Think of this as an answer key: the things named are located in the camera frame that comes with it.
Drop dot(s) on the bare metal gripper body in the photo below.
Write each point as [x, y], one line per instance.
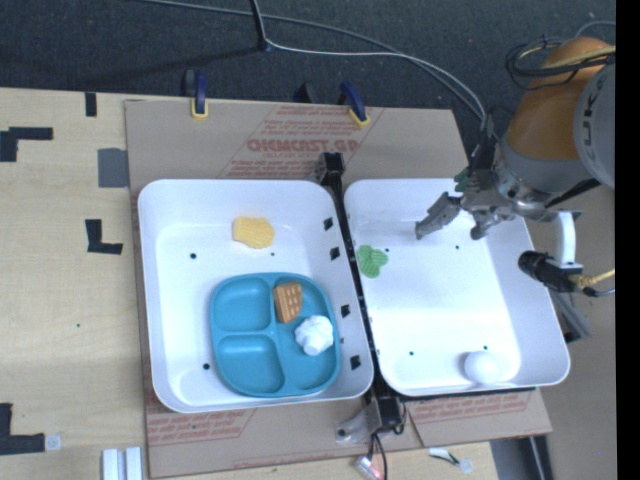
[495, 195]

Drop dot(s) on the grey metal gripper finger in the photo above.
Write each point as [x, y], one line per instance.
[484, 225]
[434, 219]

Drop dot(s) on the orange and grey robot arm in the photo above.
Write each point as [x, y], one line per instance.
[555, 118]

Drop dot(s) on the green ridged leaf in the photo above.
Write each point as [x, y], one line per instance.
[371, 261]

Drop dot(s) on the white plastic tray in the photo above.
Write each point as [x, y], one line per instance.
[190, 208]
[450, 308]

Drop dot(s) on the thin black rod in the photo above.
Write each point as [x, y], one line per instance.
[356, 278]

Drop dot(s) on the white ball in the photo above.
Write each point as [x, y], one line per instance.
[481, 366]

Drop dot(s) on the brown cardboard board red print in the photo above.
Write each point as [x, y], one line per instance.
[295, 138]

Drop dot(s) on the white cauliflower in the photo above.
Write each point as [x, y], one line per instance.
[315, 334]

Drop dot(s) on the orange waffle biscuit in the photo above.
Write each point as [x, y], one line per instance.
[289, 300]

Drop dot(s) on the yellow ridged chip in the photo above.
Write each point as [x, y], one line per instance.
[253, 232]

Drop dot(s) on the blue divided plate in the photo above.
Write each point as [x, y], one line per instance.
[245, 338]

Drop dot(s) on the black cylinder on white bracket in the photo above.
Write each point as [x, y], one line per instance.
[552, 265]

